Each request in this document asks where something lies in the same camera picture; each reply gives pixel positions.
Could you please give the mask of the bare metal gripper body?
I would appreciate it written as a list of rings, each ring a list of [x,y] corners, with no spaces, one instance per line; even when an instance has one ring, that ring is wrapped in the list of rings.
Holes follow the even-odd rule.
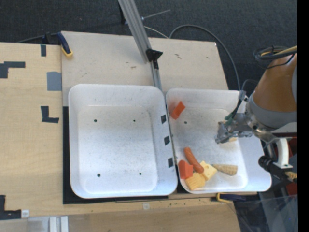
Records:
[[[227,126],[228,138],[251,137],[276,138],[273,134],[274,125],[269,121],[270,116],[263,113],[237,113]]]

